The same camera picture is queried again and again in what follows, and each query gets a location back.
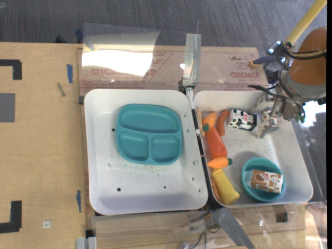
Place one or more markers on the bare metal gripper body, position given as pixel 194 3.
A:
pixel 288 109

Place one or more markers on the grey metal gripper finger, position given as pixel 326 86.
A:
pixel 274 124
pixel 263 130

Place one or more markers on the white and red small can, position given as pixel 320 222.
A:
pixel 266 116

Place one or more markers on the white plastic tray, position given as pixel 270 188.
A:
pixel 259 146
pixel 145 185

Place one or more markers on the black and white cow carton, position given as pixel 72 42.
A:
pixel 242 119

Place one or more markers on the orange sausage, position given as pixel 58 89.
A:
pixel 222 122

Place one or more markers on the orange bottle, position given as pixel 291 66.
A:
pixel 215 144

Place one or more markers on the brown and white carton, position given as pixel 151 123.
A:
pixel 267 181

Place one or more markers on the orange carrot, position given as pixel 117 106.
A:
pixel 210 118
pixel 219 162

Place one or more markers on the teal bowl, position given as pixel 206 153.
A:
pixel 247 188

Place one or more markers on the thin black and white rod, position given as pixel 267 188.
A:
pixel 198 132

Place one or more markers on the yellow bottle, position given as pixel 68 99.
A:
pixel 224 187

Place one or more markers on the teal divided plate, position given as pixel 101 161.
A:
pixel 149 118

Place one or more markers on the brown cardboard board, red print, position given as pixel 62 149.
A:
pixel 166 69

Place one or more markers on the small grey metal stick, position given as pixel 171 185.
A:
pixel 61 89

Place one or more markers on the small white square block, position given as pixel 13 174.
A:
pixel 47 224

